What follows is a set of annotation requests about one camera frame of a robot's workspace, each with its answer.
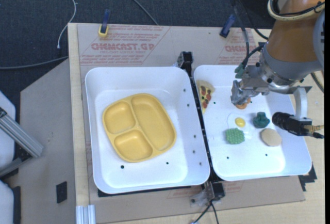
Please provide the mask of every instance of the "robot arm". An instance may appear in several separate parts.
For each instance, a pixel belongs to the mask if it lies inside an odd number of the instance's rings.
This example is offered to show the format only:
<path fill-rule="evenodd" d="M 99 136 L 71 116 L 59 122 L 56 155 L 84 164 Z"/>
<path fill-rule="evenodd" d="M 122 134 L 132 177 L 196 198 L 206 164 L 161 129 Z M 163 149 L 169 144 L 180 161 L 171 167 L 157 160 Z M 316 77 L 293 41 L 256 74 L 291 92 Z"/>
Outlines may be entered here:
<path fill-rule="evenodd" d="M 239 108 L 246 107 L 251 97 L 270 91 L 294 94 L 297 104 L 296 115 L 286 118 L 277 114 L 275 125 L 296 135 L 316 136 L 306 123 L 307 98 L 304 93 L 310 87 L 298 89 L 294 85 L 308 74 L 324 70 L 324 1 L 325 0 L 287 0 L 280 13 L 275 11 L 273 1 L 269 0 L 268 10 L 276 19 L 266 44 L 261 49 L 259 62 L 255 66 L 237 69 L 232 87 L 231 101 Z M 295 128 L 287 128 L 294 119 Z"/>

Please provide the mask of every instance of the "dark carpet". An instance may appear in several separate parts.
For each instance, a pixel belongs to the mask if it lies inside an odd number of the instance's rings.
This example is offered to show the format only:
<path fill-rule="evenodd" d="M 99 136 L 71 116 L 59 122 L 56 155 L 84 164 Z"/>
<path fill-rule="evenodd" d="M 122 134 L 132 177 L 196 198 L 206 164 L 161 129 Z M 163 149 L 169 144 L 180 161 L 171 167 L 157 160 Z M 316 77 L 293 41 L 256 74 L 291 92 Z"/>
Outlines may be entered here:
<path fill-rule="evenodd" d="M 154 21 L 133 0 L 74 0 L 77 13 L 73 22 L 101 23 L 105 9 L 110 23 L 154 25 Z M 159 25 L 221 27 L 234 12 L 230 0 L 136 0 Z M 253 24 L 272 28 L 267 13 L 268 0 L 242 0 Z M 16 106 L 19 114 L 20 91 L 61 63 L 31 65 L 68 55 L 67 32 L 57 49 L 57 40 L 73 14 L 72 0 L 0 0 L 0 91 Z M 247 18 L 242 18 L 251 27 Z"/>

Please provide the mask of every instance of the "yellow divided plate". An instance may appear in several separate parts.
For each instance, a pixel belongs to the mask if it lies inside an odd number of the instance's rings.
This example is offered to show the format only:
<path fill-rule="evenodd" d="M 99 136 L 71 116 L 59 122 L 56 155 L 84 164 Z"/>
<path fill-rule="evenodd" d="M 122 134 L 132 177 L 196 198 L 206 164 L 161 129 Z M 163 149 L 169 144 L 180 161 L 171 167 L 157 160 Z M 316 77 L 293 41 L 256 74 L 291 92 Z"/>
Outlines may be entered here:
<path fill-rule="evenodd" d="M 132 163 L 169 150 L 176 130 L 163 105 L 151 94 L 140 93 L 109 105 L 103 125 L 117 154 Z"/>

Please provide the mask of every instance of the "white object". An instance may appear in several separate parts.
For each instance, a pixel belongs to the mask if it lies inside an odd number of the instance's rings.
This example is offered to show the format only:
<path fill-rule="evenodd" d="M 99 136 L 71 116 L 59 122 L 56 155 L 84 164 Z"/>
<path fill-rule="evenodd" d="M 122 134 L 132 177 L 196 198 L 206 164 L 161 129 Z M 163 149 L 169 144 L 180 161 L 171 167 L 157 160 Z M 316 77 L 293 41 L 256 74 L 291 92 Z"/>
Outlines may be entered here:
<path fill-rule="evenodd" d="M 91 134 L 93 176 L 108 194 L 200 185 L 210 173 L 203 134 L 185 71 L 177 67 L 104 67 L 85 78 Z M 177 132 L 175 145 L 150 160 L 129 163 L 112 147 L 102 114 L 111 103 L 137 93 L 155 96 Z"/>
<path fill-rule="evenodd" d="M 0 106 L 12 119 L 15 119 L 15 106 L 0 91 Z M 0 129 L 0 169 L 10 164 L 14 158 L 15 141 Z"/>
<path fill-rule="evenodd" d="M 76 206 L 76 224 L 96 224 L 95 205 Z"/>
<path fill-rule="evenodd" d="M 0 181 L 0 224 L 12 224 L 14 219 L 14 194 Z"/>
<path fill-rule="evenodd" d="M 208 145 L 215 173 L 227 181 L 265 177 L 306 174 L 311 169 L 311 158 L 304 137 L 295 136 L 276 127 L 271 122 L 275 112 L 294 113 L 289 95 L 271 92 L 251 98 L 245 109 L 236 108 L 230 101 L 236 66 L 199 66 L 194 79 L 204 80 L 215 88 L 211 102 L 203 114 Z M 267 146 L 260 138 L 260 131 L 253 126 L 258 112 L 265 112 L 270 119 L 267 128 L 275 129 L 282 137 L 277 147 Z M 234 127 L 234 118 L 246 122 L 245 141 L 231 145 L 226 141 L 225 130 Z"/>

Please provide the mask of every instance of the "black bracket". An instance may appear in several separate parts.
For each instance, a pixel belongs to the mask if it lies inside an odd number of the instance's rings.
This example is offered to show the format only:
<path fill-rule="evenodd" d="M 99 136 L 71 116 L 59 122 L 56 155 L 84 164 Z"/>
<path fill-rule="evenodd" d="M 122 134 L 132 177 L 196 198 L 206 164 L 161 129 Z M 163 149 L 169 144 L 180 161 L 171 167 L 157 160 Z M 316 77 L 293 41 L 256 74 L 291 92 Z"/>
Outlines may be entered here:
<path fill-rule="evenodd" d="M 26 151 L 24 150 L 17 142 L 15 142 L 15 152 L 14 152 L 14 159 L 17 159 L 17 161 L 20 161 L 20 163 L 23 163 L 25 161 L 27 161 L 28 159 L 31 159 L 32 156 Z M 9 173 L 5 174 L 4 176 L 0 177 L 0 180 L 4 180 L 7 178 L 10 178 L 12 176 L 14 176 L 15 174 L 19 173 L 19 168 L 13 169 L 12 171 L 10 171 Z"/>
<path fill-rule="evenodd" d="M 68 183 L 65 181 L 56 186 L 56 202 L 61 203 L 68 198 Z"/>
<path fill-rule="evenodd" d="M 206 137 L 206 131 L 205 131 L 205 125 L 204 125 L 204 120 L 203 120 L 203 113 L 202 113 L 202 108 L 200 105 L 200 100 L 199 100 L 199 94 L 198 90 L 194 81 L 194 78 L 192 76 L 192 63 L 193 63 L 193 55 L 192 52 L 181 52 L 178 59 L 177 59 L 177 65 L 181 69 L 185 70 L 188 73 L 188 76 L 190 78 L 190 84 L 191 84 L 191 89 L 194 95 L 195 99 L 195 104 L 202 128 L 202 134 L 204 138 L 204 143 L 205 143 L 205 148 L 206 148 L 206 153 L 208 157 L 208 162 L 210 165 L 210 176 L 209 179 L 207 180 L 204 185 L 202 185 L 202 188 L 204 189 L 206 193 L 206 198 L 207 200 L 219 200 L 222 197 L 225 196 L 225 191 L 222 185 L 222 179 L 219 178 L 216 173 L 214 172 L 213 169 L 213 164 L 212 164 L 212 159 L 211 159 L 211 154 L 208 146 L 208 141 Z"/>
<path fill-rule="evenodd" d="M 14 216 L 13 216 L 13 224 L 21 223 L 21 187 L 16 186 L 11 189 L 14 194 Z"/>
<path fill-rule="evenodd" d="M 315 180 L 317 179 L 315 169 L 314 169 L 314 165 L 312 164 L 311 169 L 308 172 L 308 174 L 300 175 L 298 177 L 299 177 L 299 181 L 300 181 L 300 184 L 301 184 L 301 188 L 305 192 L 306 191 L 306 183 L 315 183 Z"/>

